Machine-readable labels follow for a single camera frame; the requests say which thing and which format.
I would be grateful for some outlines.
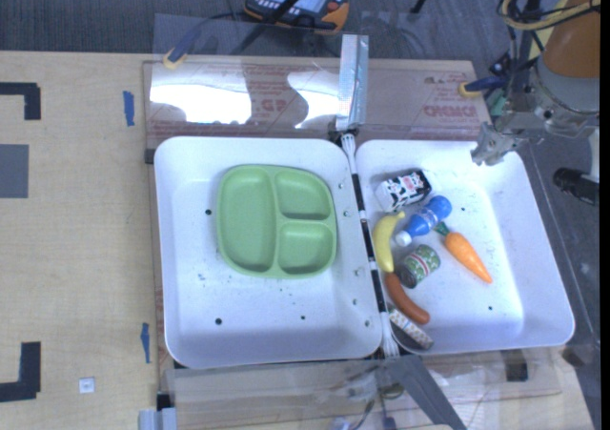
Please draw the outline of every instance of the toy carrot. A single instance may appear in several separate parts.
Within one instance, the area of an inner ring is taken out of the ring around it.
[[[453,257],[485,282],[492,282],[492,277],[487,272],[485,264],[464,235],[458,232],[450,232],[442,221],[436,226],[435,230],[445,237],[444,245]]]

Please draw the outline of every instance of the green plate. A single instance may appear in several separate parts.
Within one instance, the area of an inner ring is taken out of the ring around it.
[[[300,169],[245,165],[220,181],[216,231],[220,253],[242,274],[306,277],[336,254],[336,218],[328,186]]]

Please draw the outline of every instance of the gray square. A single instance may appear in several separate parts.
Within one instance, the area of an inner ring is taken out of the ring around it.
[[[29,145],[0,144],[0,197],[28,197]]]

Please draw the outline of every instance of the toy water bottle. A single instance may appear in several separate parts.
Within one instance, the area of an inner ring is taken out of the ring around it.
[[[401,247],[406,247],[413,241],[414,236],[426,235],[435,228],[440,221],[451,213],[452,206],[445,196],[434,196],[428,203],[419,208],[402,232],[396,234],[395,240]]]

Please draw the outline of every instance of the white tray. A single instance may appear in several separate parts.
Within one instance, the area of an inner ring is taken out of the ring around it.
[[[247,276],[218,252],[215,202],[231,167],[305,169],[335,203],[334,263],[303,279]],[[364,358],[381,326],[346,157],[316,139],[177,137],[154,156],[165,338],[191,368]]]
[[[486,284],[462,267],[436,232],[415,238],[413,246],[425,243],[441,257],[438,270],[407,290],[431,316],[423,328],[435,344],[422,354],[562,345],[574,333],[574,316],[524,165],[517,154],[507,154],[500,164],[477,166],[470,156],[475,146],[375,140],[356,153],[371,225],[384,215],[374,187],[395,172],[420,168],[434,193],[452,202],[446,224],[470,240],[494,280]],[[418,206],[405,209],[396,231]],[[395,258],[405,251],[393,244]]]

